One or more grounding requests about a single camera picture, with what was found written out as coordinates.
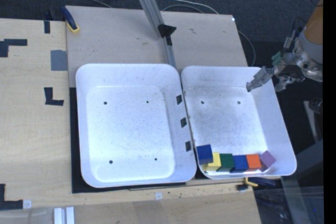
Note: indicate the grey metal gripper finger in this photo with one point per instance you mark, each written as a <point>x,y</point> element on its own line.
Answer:
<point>260,78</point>
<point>282,84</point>

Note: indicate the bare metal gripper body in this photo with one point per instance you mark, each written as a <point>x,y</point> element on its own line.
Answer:
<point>307,68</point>

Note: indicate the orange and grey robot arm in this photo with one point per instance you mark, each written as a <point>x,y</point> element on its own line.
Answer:
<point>315,23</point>

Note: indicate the white plastic tray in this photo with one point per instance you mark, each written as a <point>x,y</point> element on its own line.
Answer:
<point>228,123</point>
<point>128,131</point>

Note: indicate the purple cube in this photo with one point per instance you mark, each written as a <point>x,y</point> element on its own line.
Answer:
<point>267,158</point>

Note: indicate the orange cube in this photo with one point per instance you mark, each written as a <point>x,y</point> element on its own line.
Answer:
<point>253,161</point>

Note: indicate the green cube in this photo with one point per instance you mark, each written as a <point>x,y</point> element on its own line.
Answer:
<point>227,160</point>

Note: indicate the dark blue cube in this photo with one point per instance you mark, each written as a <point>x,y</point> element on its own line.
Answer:
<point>204,153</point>

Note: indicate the yellow cube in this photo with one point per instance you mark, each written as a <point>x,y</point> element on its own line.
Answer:
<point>215,161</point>

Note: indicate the pale wood board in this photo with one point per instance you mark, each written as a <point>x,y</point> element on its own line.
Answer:
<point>118,36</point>

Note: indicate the black cylinder on white bracket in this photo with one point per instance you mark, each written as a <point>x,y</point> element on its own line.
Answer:
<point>316,106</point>

